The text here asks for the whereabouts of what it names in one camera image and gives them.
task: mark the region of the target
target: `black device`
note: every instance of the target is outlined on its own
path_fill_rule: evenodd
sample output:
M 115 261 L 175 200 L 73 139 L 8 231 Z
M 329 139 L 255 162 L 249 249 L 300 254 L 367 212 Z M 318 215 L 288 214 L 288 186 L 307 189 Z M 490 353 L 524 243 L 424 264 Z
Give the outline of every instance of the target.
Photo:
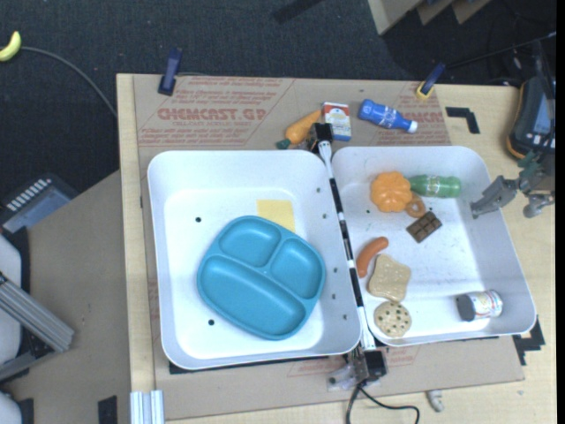
M 334 131 L 331 124 L 314 123 L 310 126 L 310 131 L 306 135 L 306 145 L 311 152 L 318 154 L 318 143 L 327 141 L 331 144 L 334 141 Z
M 555 154 L 555 82 L 551 87 L 553 95 L 548 96 L 547 85 L 538 75 L 520 87 L 516 119 L 507 138 L 508 150 L 517 158 L 531 151 Z
M 30 228 L 77 195 L 57 175 L 40 175 L 0 200 L 0 231 L 13 234 L 23 227 Z

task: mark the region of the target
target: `table surface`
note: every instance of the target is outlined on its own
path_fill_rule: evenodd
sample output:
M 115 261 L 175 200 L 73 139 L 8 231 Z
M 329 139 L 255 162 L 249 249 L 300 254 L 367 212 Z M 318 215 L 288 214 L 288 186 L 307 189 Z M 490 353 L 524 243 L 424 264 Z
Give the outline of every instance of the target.
M 132 390 L 148 392 L 155 389 L 155 375 L 147 299 L 143 218 L 139 207 L 140 177 L 133 77 L 133 74 L 117 76 L 120 170 Z M 504 138 L 516 112 L 517 90 L 513 87 L 437 85 L 435 92 L 443 109 L 469 108 L 480 123 L 480 134 L 471 134 L 467 124 L 461 119 L 445 117 L 451 143 L 476 151 L 483 158 L 491 178 L 498 175 L 516 178 L 519 169 L 516 160 L 504 148 Z M 540 216 L 527 219 L 522 214 L 525 204 L 527 200 L 519 195 L 502 210 L 530 286 L 545 338 L 545 345 L 540 351 L 526 354 L 525 380 L 444 390 L 442 401 L 445 409 L 441 413 L 431 408 L 423 393 L 385 397 L 381 399 L 382 402 L 387 405 L 417 406 L 421 413 L 421 422 L 557 422 L 555 208 L 544 208 Z M 341 423 L 344 422 L 346 407 L 345 402 L 331 402 L 175 422 Z M 413 422 L 414 412 L 385 410 L 359 398 L 355 403 L 351 421 L 368 423 L 375 420 L 391 423 Z

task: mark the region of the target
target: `toy sausage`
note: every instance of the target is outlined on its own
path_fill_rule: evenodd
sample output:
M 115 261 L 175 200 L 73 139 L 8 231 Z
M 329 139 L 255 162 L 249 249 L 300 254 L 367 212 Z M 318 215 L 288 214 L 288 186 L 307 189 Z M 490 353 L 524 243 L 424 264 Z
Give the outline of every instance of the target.
M 388 239 L 386 237 L 378 237 L 375 240 L 369 242 L 357 258 L 357 273 L 360 278 L 363 278 L 367 274 L 369 268 L 369 262 L 371 259 L 381 250 L 384 250 L 388 246 Z

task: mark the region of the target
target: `blue plate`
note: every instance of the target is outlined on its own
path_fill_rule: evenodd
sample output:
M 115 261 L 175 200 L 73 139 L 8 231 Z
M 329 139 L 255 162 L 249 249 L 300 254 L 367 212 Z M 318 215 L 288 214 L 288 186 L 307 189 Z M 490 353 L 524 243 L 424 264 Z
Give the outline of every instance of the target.
M 284 339 L 308 320 L 326 280 L 320 254 L 277 223 L 232 220 L 204 255 L 200 296 L 217 313 L 266 339 Z

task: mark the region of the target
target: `blue spray bottle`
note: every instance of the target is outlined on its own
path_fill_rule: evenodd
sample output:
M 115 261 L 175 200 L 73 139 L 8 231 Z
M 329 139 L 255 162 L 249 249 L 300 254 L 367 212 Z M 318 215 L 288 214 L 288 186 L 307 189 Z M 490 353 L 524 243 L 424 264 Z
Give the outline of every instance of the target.
M 405 119 L 398 110 L 373 102 L 371 99 L 365 99 L 361 103 L 358 117 L 386 129 L 402 129 L 407 133 L 414 133 L 418 129 L 416 121 Z

